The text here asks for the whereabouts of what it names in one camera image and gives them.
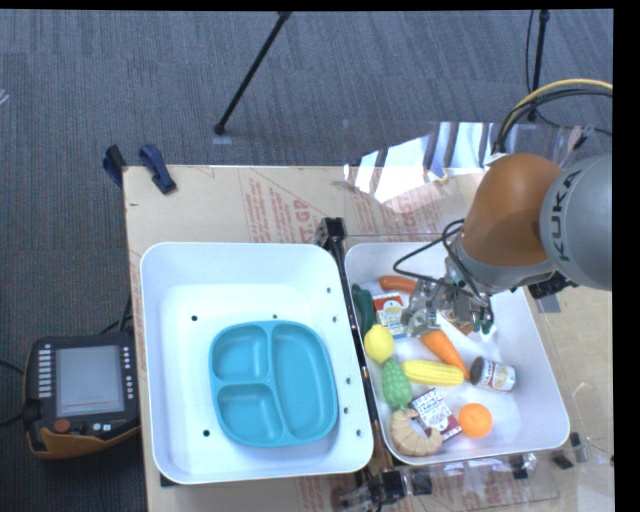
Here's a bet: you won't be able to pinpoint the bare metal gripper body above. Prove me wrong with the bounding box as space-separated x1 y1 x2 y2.
410 268 482 333

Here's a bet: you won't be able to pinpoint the white and red carton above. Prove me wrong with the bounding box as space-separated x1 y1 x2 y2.
372 293 409 340

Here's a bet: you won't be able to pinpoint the orange carrot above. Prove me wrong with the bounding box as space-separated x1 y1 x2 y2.
421 328 472 381

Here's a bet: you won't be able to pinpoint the yellow lemon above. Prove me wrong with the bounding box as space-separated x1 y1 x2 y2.
363 323 396 365

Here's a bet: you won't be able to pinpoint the orange sausage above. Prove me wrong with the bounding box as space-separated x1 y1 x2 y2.
378 274 419 295

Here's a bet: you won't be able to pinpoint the green pepper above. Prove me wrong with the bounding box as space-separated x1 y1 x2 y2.
351 283 377 337

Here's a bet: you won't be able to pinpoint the yellow corn cob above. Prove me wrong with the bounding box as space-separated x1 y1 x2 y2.
401 358 466 388

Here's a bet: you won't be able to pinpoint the green grapes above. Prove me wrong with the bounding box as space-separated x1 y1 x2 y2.
381 357 414 412

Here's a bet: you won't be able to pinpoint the small white can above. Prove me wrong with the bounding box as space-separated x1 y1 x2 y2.
469 355 517 393

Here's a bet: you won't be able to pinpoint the white and maroon carton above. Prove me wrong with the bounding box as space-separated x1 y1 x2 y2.
408 387 464 443

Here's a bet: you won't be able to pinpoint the orange fruit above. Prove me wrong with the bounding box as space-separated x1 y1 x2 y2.
458 402 494 440

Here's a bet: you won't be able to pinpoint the beige croissant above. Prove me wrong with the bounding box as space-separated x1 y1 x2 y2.
389 407 445 458

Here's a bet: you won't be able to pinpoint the white plastic tray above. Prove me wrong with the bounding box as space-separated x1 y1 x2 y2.
139 241 375 485
343 241 571 466

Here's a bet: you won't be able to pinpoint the blue divided plate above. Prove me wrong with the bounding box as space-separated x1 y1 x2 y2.
208 319 340 448

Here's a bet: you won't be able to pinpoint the brown cardboard board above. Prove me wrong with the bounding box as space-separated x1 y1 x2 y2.
122 164 613 512

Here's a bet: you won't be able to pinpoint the black tripod leg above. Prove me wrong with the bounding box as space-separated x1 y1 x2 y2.
213 10 293 136
527 10 551 123

